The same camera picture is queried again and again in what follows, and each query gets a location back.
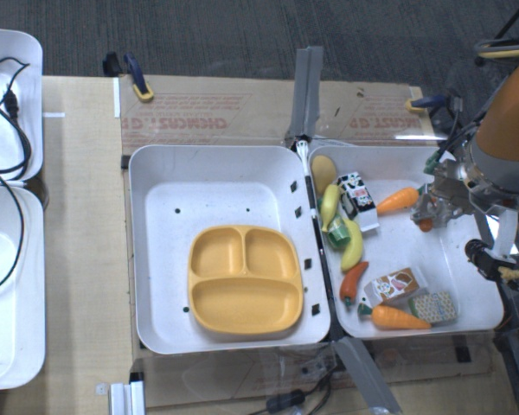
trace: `yellow banana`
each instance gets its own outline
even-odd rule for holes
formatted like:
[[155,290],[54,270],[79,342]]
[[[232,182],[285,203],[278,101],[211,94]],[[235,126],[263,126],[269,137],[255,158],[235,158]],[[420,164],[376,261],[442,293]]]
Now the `yellow banana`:
[[344,224],[348,229],[349,243],[344,249],[343,256],[340,260],[340,269],[343,272],[349,271],[357,265],[363,255],[363,237],[360,227],[355,221],[343,217]]
[[325,188],[321,200],[321,230],[327,232],[330,221],[335,217],[336,207],[340,201],[340,188],[336,184],[330,184]]

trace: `yellow plate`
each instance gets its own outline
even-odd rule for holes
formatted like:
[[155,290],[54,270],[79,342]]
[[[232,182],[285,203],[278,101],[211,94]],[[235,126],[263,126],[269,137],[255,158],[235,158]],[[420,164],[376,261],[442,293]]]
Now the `yellow plate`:
[[267,227],[219,226],[190,247],[189,300],[206,329],[258,335],[290,328],[304,301],[298,256]]

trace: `orange carrot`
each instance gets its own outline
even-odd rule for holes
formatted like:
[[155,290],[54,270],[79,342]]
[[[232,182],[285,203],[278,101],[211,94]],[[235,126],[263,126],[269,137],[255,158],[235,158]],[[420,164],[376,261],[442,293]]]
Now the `orange carrot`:
[[340,285],[340,299],[344,301],[346,307],[351,306],[352,302],[356,299],[357,282],[368,266],[368,261],[360,261],[357,265],[346,272],[343,282]]
[[377,213],[395,211],[403,208],[410,208],[419,198],[419,191],[416,188],[404,188],[389,195],[377,205]]
[[378,304],[373,309],[361,303],[357,308],[360,316],[371,315],[371,320],[381,329],[430,329],[431,324],[404,310]]

